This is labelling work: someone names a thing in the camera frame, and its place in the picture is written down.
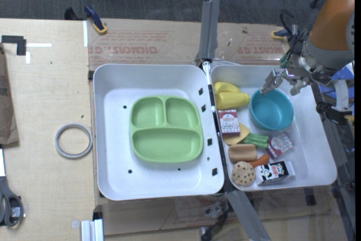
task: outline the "robotic hand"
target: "robotic hand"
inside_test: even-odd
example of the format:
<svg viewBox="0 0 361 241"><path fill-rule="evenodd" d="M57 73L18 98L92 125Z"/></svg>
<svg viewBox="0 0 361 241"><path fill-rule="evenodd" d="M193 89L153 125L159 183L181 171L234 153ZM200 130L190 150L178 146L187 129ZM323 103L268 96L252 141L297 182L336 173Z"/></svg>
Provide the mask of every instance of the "robotic hand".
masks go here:
<svg viewBox="0 0 361 241"><path fill-rule="evenodd" d="M260 88L261 94L277 88L283 79L292 85L291 95L300 93L301 88L314 82L324 86L334 84L336 94L342 96L340 99L337 96L335 107L327 107L336 112L324 115L338 124L347 122L344 116L351 112L348 109L348 97L344 96L345 85L332 76L354 62L354 21L355 0L326 0L308 36L305 31L297 35L292 30L293 46L280 60L280 68L283 70L271 71ZM298 41L303 42L300 54L293 52ZM324 113L322 109L325 107L318 106L318 112ZM341 115L341 118L334 117L335 115Z"/></svg>

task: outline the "brown paper bag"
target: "brown paper bag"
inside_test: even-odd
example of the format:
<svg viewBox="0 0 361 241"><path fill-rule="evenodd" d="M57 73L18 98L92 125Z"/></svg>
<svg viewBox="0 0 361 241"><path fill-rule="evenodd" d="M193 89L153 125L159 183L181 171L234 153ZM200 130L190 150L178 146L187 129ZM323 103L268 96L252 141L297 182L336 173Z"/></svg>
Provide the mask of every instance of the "brown paper bag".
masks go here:
<svg viewBox="0 0 361 241"><path fill-rule="evenodd" d="M5 49L0 43L0 144L10 144L18 140L19 133L7 77Z"/></svg>

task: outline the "scissors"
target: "scissors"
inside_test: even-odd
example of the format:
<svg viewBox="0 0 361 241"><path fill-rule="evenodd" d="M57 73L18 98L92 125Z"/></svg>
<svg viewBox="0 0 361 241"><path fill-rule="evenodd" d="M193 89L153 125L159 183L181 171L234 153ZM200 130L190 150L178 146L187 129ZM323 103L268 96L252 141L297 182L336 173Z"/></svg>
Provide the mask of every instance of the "scissors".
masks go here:
<svg viewBox="0 0 361 241"><path fill-rule="evenodd" d="M4 222L7 226L13 227L22 221L23 216L23 203L7 184L4 154L0 144L0 223Z"/></svg>

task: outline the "wooden table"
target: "wooden table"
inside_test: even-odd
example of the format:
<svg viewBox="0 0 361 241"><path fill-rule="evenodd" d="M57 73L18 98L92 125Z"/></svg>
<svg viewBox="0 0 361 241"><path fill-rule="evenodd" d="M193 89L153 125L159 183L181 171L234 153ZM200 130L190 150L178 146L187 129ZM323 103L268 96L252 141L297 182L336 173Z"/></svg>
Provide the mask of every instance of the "wooden table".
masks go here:
<svg viewBox="0 0 361 241"><path fill-rule="evenodd" d="M91 128L89 62L83 28L83 21L0 19L0 35L24 36L28 44L51 44L28 47L27 61L25 56L16 55L15 44L4 43L20 135L18 143L4 147L6 173L10 188L23 200L26 217L16 229L0 227L1 241L80 240L80 221L92 220L92 153L69 160L61 157L54 145L55 134L64 124L79 122ZM60 141L72 153L87 145L84 133L73 129L62 134ZM289 212L283 212L284 208L292 211L296 207L275 209L268 203L258 211L272 239L347 240L335 200L324 190L318 195L320 201L313 213L305 211L287 221L283 216ZM238 230L237 240L247 240L243 230L235 226L230 225L228 230ZM199 240L199 229L105 239Z"/></svg>

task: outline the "white tray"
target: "white tray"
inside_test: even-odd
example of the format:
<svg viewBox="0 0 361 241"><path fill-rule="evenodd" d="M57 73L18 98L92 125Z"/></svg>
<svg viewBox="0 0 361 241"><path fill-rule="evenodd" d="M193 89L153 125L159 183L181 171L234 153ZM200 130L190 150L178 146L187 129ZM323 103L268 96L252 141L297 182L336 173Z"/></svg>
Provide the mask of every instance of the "white tray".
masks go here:
<svg viewBox="0 0 361 241"><path fill-rule="evenodd" d="M252 66L252 65L219 65L212 69L211 79L214 84L217 81L230 82L250 96L259 89L272 69L280 70L273 66ZM290 95L290 84L284 80L278 87L293 104L294 119L284 131L294 143L294 147L284 154L271 161L291 161L295 176L286 178L280 182L257 186L244 187L235 183L233 185L243 191L258 191L285 189L294 187L326 186L333 183L337 177L337 169L329 147L327 137L320 119L316 112L316 103L312 88L310 86L301 89L295 96ZM268 132L254 126L249 117L248 106L241 107L237 111L239 121L247 126L252 133L275 135L277 132ZM228 175L231 179L231 172L234 163L228 157L229 146L223 143L226 154ZM266 153L265 149L258 148L258 156Z"/></svg>
<svg viewBox="0 0 361 241"><path fill-rule="evenodd" d="M201 69L192 65L105 64L95 71L93 83L98 186L106 198L208 195L222 188L217 132ZM204 143L195 160L151 163L135 155L130 144L130 111L139 98L149 95L187 98L198 108Z"/></svg>

